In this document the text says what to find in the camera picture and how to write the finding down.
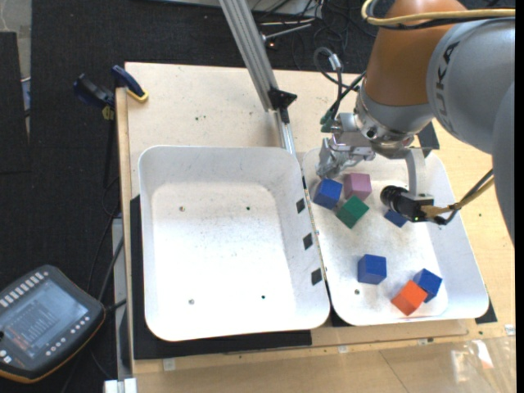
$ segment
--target white tray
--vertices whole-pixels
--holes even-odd
[[[303,172],[310,196],[320,178],[314,166],[319,149],[307,152]],[[444,166],[431,153],[426,158],[428,192],[438,206],[455,202]],[[407,187],[404,160],[377,156],[344,173],[369,174],[372,193],[364,201],[369,210],[349,229],[337,217],[336,208],[346,202],[341,194],[329,210],[311,202],[318,242],[326,271],[332,305],[347,323],[375,325],[422,320],[476,318],[485,313],[489,300],[460,214],[446,226],[406,223],[398,228],[384,218],[387,208],[380,192],[387,185]],[[336,179],[342,183],[344,176]],[[387,278],[378,285],[357,280],[357,263],[364,254],[386,257]],[[443,278],[438,295],[405,316],[391,299],[416,272],[426,268]]]
[[[305,247],[314,230],[294,156],[277,147],[156,146],[142,153],[138,173],[145,317],[157,337],[324,323],[330,303],[314,237]]]

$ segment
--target wooden table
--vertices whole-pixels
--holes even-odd
[[[139,194],[140,154],[162,144],[264,147],[278,146],[279,141],[274,117],[263,111],[246,69],[146,63],[128,63],[125,68],[150,93],[149,100],[140,104],[122,88],[116,91],[130,311],[129,201]],[[297,153],[319,147],[323,135],[318,122],[336,97],[336,85],[314,72],[276,70],[275,76],[282,90],[298,95],[290,106]],[[354,77],[345,75],[345,81]],[[341,111],[352,111],[354,104],[355,95],[348,95]],[[491,168],[491,158],[457,141],[438,124],[435,128],[440,141],[437,155],[460,198]],[[311,347],[132,359],[131,372],[138,379],[139,391],[246,391],[246,381],[252,391],[318,391],[319,386],[323,386],[321,391],[346,391],[348,383],[362,389],[373,385],[377,391],[405,391],[385,362],[384,351],[405,348],[412,354],[411,348],[428,340],[445,344],[506,338],[516,324],[514,248],[495,190],[489,189],[461,216],[497,322],[478,325],[474,319],[464,319],[368,327],[333,327],[326,322],[312,331]],[[132,327],[132,314],[128,316]]]

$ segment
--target black floor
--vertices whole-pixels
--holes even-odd
[[[278,49],[269,51],[273,68],[315,70],[314,49],[327,45],[346,72],[363,71],[377,32],[359,17],[363,1],[332,0],[332,9],[323,12],[325,22],[316,20],[311,28],[279,39]],[[459,1],[478,8],[493,0]],[[515,0],[496,3],[514,5]],[[108,123],[96,108],[75,98],[72,83],[86,73],[111,88],[110,68],[125,61],[243,66],[242,58],[220,9],[129,0],[33,0],[30,145],[17,59],[14,34],[0,34],[0,287],[41,264],[54,264],[97,295],[111,260],[107,213],[117,206],[119,189],[103,186]],[[110,177],[117,175],[114,161]],[[91,347],[116,377],[112,328],[109,319]],[[58,392],[70,372],[68,364],[31,386],[0,379],[0,392]],[[67,391],[102,391],[104,379],[86,354]]]

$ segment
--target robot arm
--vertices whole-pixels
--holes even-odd
[[[363,7],[364,17],[373,4]],[[329,123],[332,136],[323,140],[317,174],[333,178],[375,153],[406,158],[414,137],[436,118],[456,138],[492,154],[497,196],[514,243],[515,19],[506,11],[496,17],[478,12],[456,0],[395,0],[373,45],[354,112]],[[427,20],[436,13],[457,20]],[[460,20],[461,13],[476,20]],[[409,21],[402,30],[391,18]]]

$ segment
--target pink cube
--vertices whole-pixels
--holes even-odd
[[[371,193],[371,179],[368,174],[352,173],[344,178],[344,197],[346,199],[356,195],[361,201]]]

